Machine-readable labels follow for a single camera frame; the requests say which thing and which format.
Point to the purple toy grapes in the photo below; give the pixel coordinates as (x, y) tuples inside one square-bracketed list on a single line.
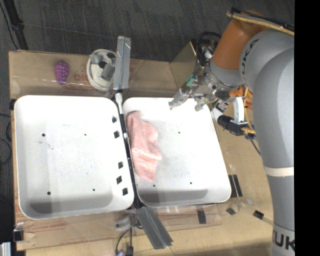
[(61, 72)]

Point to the pink cloth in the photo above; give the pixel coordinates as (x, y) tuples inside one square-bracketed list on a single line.
[(143, 145)]

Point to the black cylinder on white bracket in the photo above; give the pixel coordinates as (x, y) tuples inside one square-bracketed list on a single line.
[(231, 125)]

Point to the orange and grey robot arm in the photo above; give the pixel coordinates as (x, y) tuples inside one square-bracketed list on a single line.
[(272, 100)]

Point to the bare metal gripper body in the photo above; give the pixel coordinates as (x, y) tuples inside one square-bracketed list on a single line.
[(207, 86)]

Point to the brown cardboard board red print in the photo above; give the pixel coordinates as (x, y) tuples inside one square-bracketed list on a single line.
[(40, 72)]

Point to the white plastic tray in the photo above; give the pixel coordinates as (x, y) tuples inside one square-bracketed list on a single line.
[(70, 160), (190, 155)]

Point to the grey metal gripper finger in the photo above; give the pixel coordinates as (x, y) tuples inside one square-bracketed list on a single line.
[(178, 100), (202, 103)]

